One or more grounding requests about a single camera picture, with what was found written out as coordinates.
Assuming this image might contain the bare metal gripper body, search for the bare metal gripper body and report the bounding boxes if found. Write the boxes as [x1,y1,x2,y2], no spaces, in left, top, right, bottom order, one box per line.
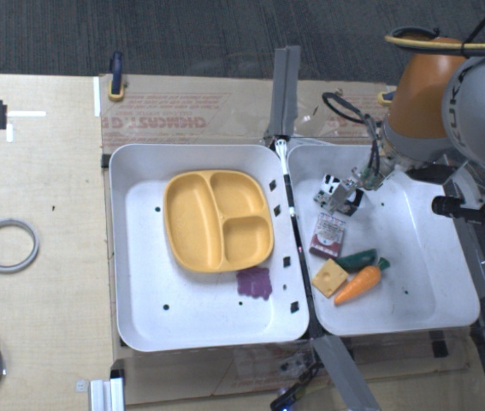
[350,152,402,193]

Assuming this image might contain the black and white carton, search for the black and white carton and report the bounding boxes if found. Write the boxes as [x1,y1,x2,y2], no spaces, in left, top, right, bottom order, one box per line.
[313,173,365,218]

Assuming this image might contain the red and white packet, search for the red and white packet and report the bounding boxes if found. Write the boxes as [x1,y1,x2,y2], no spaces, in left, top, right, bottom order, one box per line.
[308,211,347,260]

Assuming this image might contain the thin black and white rod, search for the thin black and white rod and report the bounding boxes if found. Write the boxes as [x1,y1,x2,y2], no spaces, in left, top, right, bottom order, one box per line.
[274,138,314,340]

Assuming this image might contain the dark green vegetable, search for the dark green vegetable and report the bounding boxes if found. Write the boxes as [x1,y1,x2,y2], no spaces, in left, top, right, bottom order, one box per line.
[334,247,379,274]

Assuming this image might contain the yellow cheese wedge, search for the yellow cheese wedge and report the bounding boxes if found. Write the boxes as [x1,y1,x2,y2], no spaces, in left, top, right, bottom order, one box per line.
[311,258,350,300]

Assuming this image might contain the orange carrot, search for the orange carrot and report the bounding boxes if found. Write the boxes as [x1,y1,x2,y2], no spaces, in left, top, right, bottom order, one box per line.
[333,256,392,307]

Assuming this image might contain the white plastic tray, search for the white plastic tray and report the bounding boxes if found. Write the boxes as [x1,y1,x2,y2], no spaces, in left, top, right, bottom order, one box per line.
[108,143,311,354]
[286,143,482,339]

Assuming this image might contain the purple grapes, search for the purple grapes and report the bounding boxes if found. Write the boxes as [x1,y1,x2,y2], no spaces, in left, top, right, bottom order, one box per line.
[235,265,274,301]

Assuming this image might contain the yellow divided plate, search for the yellow divided plate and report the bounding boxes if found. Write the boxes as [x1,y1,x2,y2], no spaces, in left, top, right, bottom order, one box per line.
[163,169,276,274]

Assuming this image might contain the brown cardboard board red print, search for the brown cardboard board red print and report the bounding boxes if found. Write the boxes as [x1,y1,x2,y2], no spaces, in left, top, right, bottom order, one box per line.
[98,73,482,407]

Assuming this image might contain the black cylinder on white bracket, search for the black cylinder on white bracket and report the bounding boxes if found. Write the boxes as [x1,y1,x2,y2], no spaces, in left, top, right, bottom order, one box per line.
[431,164,485,227]

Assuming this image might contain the black block with thin wires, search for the black block with thin wires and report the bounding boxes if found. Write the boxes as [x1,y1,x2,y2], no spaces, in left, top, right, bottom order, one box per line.
[269,372,325,411]

